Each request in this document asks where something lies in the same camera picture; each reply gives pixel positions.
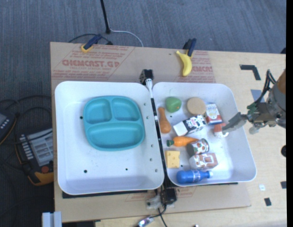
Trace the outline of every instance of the blue clamp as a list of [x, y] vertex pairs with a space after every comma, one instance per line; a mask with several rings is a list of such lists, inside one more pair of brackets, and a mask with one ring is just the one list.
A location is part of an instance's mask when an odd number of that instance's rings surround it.
[[89, 52], [93, 48], [93, 44], [97, 44], [101, 38], [102, 38], [101, 34], [95, 35], [86, 44], [83, 44], [81, 46], [82, 52], [84, 52], [84, 53]]

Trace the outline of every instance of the gray carpet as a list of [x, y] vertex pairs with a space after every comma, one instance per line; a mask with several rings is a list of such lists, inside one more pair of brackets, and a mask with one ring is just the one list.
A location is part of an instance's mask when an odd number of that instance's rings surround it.
[[[112, 30], [129, 31], [144, 47], [280, 53], [286, 47], [286, 0], [104, 0]], [[115, 45], [141, 46], [129, 33], [106, 34], [100, 0], [0, 0], [0, 100], [50, 95], [50, 42], [102, 34]], [[90, 36], [74, 42], [86, 43]], [[0, 103], [6, 107], [11, 101]], [[46, 97], [13, 105], [17, 113], [50, 107]], [[42, 109], [28, 113], [18, 129], [50, 122]], [[12, 135], [0, 146], [0, 227], [40, 227], [54, 211], [53, 185], [33, 186], [15, 154]]]

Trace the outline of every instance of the black cable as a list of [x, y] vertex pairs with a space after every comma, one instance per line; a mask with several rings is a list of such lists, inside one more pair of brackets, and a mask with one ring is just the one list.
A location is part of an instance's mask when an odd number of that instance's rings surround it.
[[47, 199], [49, 199], [50, 197], [47, 197], [47, 196], [34, 196], [34, 197], [29, 197], [29, 198], [20, 200], [20, 201], [16, 202], [15, 204], [13, 204], [12, 206], [10, 206], [9, 208], [7, 208], [6, 210], [4, 210], [2, 213], [0, 213], [0, 218], [2, 216], [4, 216], [5, 214], [7, 214], [9, 211], [11, 211], [13, 208], [17, 207], [18, 205], [22, 205], [25, 202], [35, 200], [37, 198], [47, 198]]
[[256, 105], [258, 105], [260, 103], [260, 101], [264, 97], [265, 93], [271, 89], [269, 87], [270, 82], [275, 84], [276, 80], [274, 79], [273, 75], [271, 74], [270, 70], [268, 69], [266, 72], [266, 78], [265, 78], [265, 83], [264, 83], [262, 93], [261, 93], [260, 97], [255, 101]]
[[7, 99], [3, 99], [3, 100], [1, 100], [0, 103], [3, 103], [3, 102], [5, 102], [5, 101], [14, 101], [14, 103], [18, 104], [18, 106], [20, 107], [20, 102], [19, 102], [18, 100], [16, 100], [16, 99], [7, 98]]
[[[7, 179], [8, 183], [10, 184], [10, 186], [12, 188], [12, 195], [13, 195], [13, 198], [14, 198], [14, 202], [16, 202], [18, 200], [17, 194], [16, 194], [16, 189], [15, 189], [15, 186], [14, 186], [11, 178], [9, 177], [9, 175], [7, 174], [7, 172], [5, 171], [5, 169], [3, 168], [3, 163], [2, 163], [1, 157], [0, 157], [0, 169], [3, 172], [4, 177]], [[12, 222], [12, 226], [14, 226], [14, 224], [16, 222], [16, 218], [17, 218], [17, 210], [16, 210], [15, 215], [14, 215], [14, 219], [13, 219], [13, 222]]]
[[4, 163], [6, 166], [12, 168], [13, 170], [17, 170], [18, 172], [23, 173], [23, 170], [22, 170], [21, 168], [18, 168], [18, 167], [16, 167], [16, 166], [13, 166], [11, 163], [8, 162], [8, 160], [9, 160], [9, 159], [10, 159], [15, 153], [16, 153], [16, 151], [12, 151], [12, 152], [8, 155], [8, 157], [7, 157], [6, 159], [3, 159], [3, 158], [2, 158], [2, 161], [3, 161], [3, 163]]
[[[39, 108], [39, 109], [43, 109], [43, 110], [46, 110], [49, 114], [50, 114], [50, 116], [51, 116], [51, 113], [52, 113], [52, 110], [50, 109], [50, 108], [47, 108], [47, 107], [43, 107], [43, 106], [35, 106], [35, 107], [31, 107], [31, 108], [28, 108], [28, 109], [26, 109], [19, 117], [18, 117], [18, 120], [17, 120], [17, 124], [19, 123], [19, 121], [20, 121], [20, 119], [21, 119], [21, 117], [23, 117], [27, 112], [29, 112], [29, 111], [31, 111], [31, 110], [33, 110], [33, 109], [37, 109], [37, 108]], [[14, 131], [14, 138], [16, 139], [16, 127], [17, 127], [17, 124], [15, 125], [15, 131]], [[9, 145], [18, 145], [18, 144], [23, 144], [23, 143], [26, 143], [26, 142], [30, 142], [30, 141], [32, 141], [32, 140], [36, 140], [36, 139], [39, 139], [39, 138], [42, 138], [42, 137], [44, 137], [44, 136], [46, 136], [46, 135], [49, 135], [50, 133], [52, 133], [53, 131], [51, 130], [51, 131], [49, 131], [49, 132], [47, 132], [47, 133], [45, 133], [45, 134], [42, 134], [42, 135], [39, 135], [39, 136], [37, 136], [37, 137], [34, 137], [34, 138], [32, 138], [32, 139], [29, 139], [29, 140], [24, 140], [24, 141], [13, 141], [13, 142], [4, 142], [4, 144], [9, 144]]]
[[159, 214], [155, 215], [155, 216], [152, 216], [152, 218], [155, 218], [155, 217], [159, 217], [160, 215], [164, 214], [164, 212], [166, 211], [166, 208], [167, 208], [167, 205], [164, 204], [164, 209], [163, 211], [161, 212], [160, 209], [158, 208], [158, 212]]
[[73, 39], [71, 39], [68, 43], [71, 43], [72, 41], [76, 40], [76, 39], [79, 39], [81, 37], [84, 37], [84, 36], [88, 36], [88, 35], [93, 35], [93, 36], [96, 36], [97, 34], [83, 34], [83, 35], [79, 35]]
[[13, 106], [13, 105], [16, 103], [15, 101], [20, 102], [20, 101], [22, 101], [22, 100], [25, 100], [25, 99], [28, 99], [28, 98], [32, 98], [32, 97], [47, 97], [47, 98], [50, 98], [50, 99], [52, 98], [52, 97], [49, 96], [49, 95], [36, 94], [36, 95], [25, 96], [25, 97], [22, 97], [22, 98], [20, 98], [20, 99], [18, 99], [18, 100], [15, 100], [15, 99], [5, 99], [5, 100], [12, 100], [12, 101], [14, 101], [14, 102], [11, 103], [9, 106], [7, 106], [6, 109], [8, 109], [9, 107]]
[[[88, 36], [88, 35], [97, 36], [97, 34], [83, 34], [83, 35], [79, 35], [79, 36], [77, 36], [77, 37], [71, 39], [68, 43], [71, 43], [71, 42], [73, 42], [73, 41], [76, 40], [76, 39], [79, 39], [79, 38], [81, 38], [81, 37]], [[103, 37], [102, 35], [101, 35], [101, 39], [106, 40], [106, 41], [108, 42], [108, 44], [113, 44], [111, 41], [109, 41], [108, 39], [106, 39], [106, 38]]]
[[167, 227], [167, 225], [166, 225], [166, 223], [165, 223], [165, 221], [164, 221], [164, 219], [163, 219], [163, 217], [162, 217], [162, 214], [163, 214], [163, 213], [160, 212], [160, 209], [159, 209], [159, 208], [158, 208], [158, 212], [159, 212], [159, 214], [160, 214], [160, 217], [161, 217], [161, 219], [162, 219], [162, 222], [163, 222], [164, 226]]

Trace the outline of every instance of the toy food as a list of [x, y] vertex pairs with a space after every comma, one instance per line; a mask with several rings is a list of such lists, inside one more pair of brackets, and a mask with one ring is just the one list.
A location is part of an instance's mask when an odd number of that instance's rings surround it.
[[177, 172], [177, 181], [180, 184], [184, 183], [196, 183], [201, 181], [204, 178], [213, 177], [212, 171], [199, 171], [199, 170], [188, 170], [188, 171], [178, 171]]
[[218, 165], [218, 160], [215, 153], [203, 153], [192, 156], [189, 160], [189, 165], [192, 169], [212, 169]]
[[228, 136], [228, 132], [224, 133], [222, 132], [222, 127], [225, 126], [226, 123], [219, 123], [219, 124], [215, 124], [213, 127], [213, 134], [214, 136], [217, 136], [219, 138], [224, 138], [226, 136]]
[[206, 123], [203, 116], [196, 115], [177, 123], [173, 128], [178, 136], [184, 136], [200, 131], [204, 126], [206, 126]]
[[205, 119], [208, 125], [222, 123], [222, 118], [216, 104], [207, 104]]
[[159, 107], [158, 111], [160, 114], [160, 119], [159, 119], [160, 131], [161, 133], [164, 133], [164, 134], [169, 133], [171, 130], [171, 125], [165, 116], [165, 108]]
[[184, 77], [186, 77], [191, 72], [191, 70], [193, 68], [192, 61], [191, 61], [191, 57], [189, 57], [186, 54], [182, 54], [180, 51], [177, 51], [176, 53], [180, 56], [180, 58], [181, 58], [181, 60], [183, 62], [182, 75]]
[[182, 101], [176, 97], [170, 96], [165, 100], [166, 110], [170, 113], [174, 113], [180, 109]]
[[199, 139], [188, 137], [188, 136], [176, 136], [173, 138], [173, 140], [167, 140], [166, 144], [167, 146], [174, 145], [174, 146], [180, 147], [180, 146], [186, 146], [187, 144], [196, 142], [198, 140]]
[[166, 161], [167, 168], [179, 168], [180, 167], [180, 151], [166, 150], [165, 161]]
[[186, 146], [187, 153], [190, 157], [196, 154], [202, 154], [209, 151], [209, 144], [206, 139], [200, 139], [197, 142], [189, 143]]
[[199, 115], [199, 114], [204, 114], [206, 111], [206, 105], [205, 102], [198, 98], [198, 97], [192, 97], [187, 101], [187, 110], [192, 114], [192, 115]]

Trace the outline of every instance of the blue plastic plate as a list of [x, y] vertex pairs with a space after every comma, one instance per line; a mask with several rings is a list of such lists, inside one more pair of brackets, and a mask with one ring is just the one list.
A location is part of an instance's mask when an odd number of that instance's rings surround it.
[[145, 130], [138, 105], [124, 96], [100, 96], [85, 104], [86, 137], [99, 150], [125, 150], [144, 140]]

